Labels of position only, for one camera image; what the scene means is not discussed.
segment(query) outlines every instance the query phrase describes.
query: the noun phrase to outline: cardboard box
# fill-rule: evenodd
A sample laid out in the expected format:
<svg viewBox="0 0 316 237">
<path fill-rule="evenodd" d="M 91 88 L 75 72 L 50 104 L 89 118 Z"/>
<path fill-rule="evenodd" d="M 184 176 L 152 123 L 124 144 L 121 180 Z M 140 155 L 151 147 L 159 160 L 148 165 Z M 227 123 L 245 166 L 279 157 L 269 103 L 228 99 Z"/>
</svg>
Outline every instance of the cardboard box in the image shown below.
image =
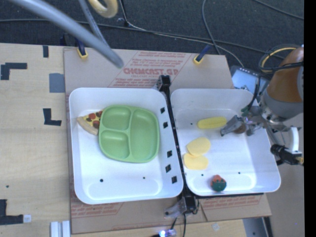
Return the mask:
<svg viewBox="0 0 316 237">
<path fill-rule="evenodd" d="M 69 94 L 80 87 L 155 88 L 160 75 L 169 75 L 170 93 L 179 88 L 233 88 L 225 56 L 205 55 L 199 65 L 193 63 L 197 54 L 115 50 L 125 66 L 116 68 L 93 49 L 80 59 L 75 48 L 65 48 L 65 89 L 67 118 Z M 177 198 L 88 205 L 81 202 L 74 191 L 70 124 L 68 126 L 69 171 L 71 190 L 72 233 L 89 233 L 153 226 L 170 226 L 164 210 L 173 206 Z M 188 216 L 188 223 L 222 221 L 249 217 L 270 216 L 265 194 L 200 199 L 196 215 Z"/>
</svg>

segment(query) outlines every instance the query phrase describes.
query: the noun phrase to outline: toy pizza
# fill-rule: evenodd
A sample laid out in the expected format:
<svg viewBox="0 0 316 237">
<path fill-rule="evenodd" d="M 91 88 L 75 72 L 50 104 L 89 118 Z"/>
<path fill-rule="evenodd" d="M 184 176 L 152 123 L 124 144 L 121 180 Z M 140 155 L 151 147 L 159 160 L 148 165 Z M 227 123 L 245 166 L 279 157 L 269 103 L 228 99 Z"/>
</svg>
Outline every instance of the toy pizza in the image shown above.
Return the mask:
<svg viewBox="0 0 316 237">
<path fill-rule="evenodd" d="M 85 116 L 78 117 L 77 122 L 87 132 L 98 135 L 101 115 L 102 111 L 89 113 Z"/>
</svg>

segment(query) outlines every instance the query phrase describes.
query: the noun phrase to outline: table surface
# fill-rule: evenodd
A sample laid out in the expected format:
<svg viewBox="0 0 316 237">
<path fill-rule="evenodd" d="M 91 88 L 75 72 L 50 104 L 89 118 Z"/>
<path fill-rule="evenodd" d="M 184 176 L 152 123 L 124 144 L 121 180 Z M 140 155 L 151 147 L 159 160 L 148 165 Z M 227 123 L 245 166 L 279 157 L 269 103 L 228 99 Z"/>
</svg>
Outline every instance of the table surface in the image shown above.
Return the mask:
<svg viewBox="0 0 316 237">
<path fill-rule="evenodd" d="M 0 236 L 49 236 L 50 222 L 70 220 L 65 93 L 49 92 L 49 74 L 64 73 L 63 47 L 50 46 L 49 59 L 42 46 L 0 44 L 0 64 L 28 64 L 11 69 L 0 81 L 0 199 L 7 199 L 7 215 L 30 214 L 30 223 L 0 226 Z M 61 126 L 44 125 L 43 109 Z M 183 232 L 183 225 L 175 227 Z M 151 236 L 161 228 L 144 228 L 93 234 L 100 236 Z M 242 219 L 187 224 L 190 236 L 245 237 Z"/>
</svg>

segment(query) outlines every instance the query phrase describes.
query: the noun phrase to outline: white tray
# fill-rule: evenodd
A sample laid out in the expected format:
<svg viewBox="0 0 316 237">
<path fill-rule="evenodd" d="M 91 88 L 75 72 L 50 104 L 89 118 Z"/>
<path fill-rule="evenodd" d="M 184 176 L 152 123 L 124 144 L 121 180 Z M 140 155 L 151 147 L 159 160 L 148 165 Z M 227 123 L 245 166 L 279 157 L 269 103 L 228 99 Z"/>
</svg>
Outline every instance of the white tray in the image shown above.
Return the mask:
<svg viewBox="0 0 316 237">
<path fill-rule="evenodd" d="M 252 99 L 241 89 L 178 89 L 171 95 L 181 155 L 186 145 L 198 137 L 207 137 L 211 148 L 206 156 L 206 170 L 189 170 L 184 165 L 188 188 L 199 196 L 267 193 L 277 190 L 281 180 L 265 129 L 252 136 L 229 133 L 220 128 L 199 129 L 197 122 L 209 117 L 225 116 L 229 121 Z M 220 175 L 227 181 L 222 192 L 211 189 L 211 178 Z"/>
<path fill-rule="evenodd" d="M 129 163 L 109 159 L 101 152 L 98 136 L 78 125 L 77 117 L 110 105 L 131 105 L 156 114 L 160 146 L 152 161 Z M 154 89 L 78 88 L 70 94 L 69 109 L 75 192 L 82 202 L 173 198 L 181 193 L 183 179 L 163 94 Z"/>
</svg>

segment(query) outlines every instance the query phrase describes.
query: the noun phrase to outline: green plate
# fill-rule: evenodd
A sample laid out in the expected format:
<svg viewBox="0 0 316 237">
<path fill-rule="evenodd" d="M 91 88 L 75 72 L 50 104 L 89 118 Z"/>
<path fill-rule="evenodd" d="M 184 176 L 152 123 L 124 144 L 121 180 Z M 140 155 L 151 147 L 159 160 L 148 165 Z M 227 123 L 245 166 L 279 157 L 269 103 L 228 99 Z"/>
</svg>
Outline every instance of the green plate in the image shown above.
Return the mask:
<svg viewBox="0 0 316 237">
<path fill-rule="evenodd" d="M 146 109 L 112 105 L 102 112 L 99 128 L 101 151 L 126 162 L 149 162 L 159 150 L 159 124 Z"/>
</svg>

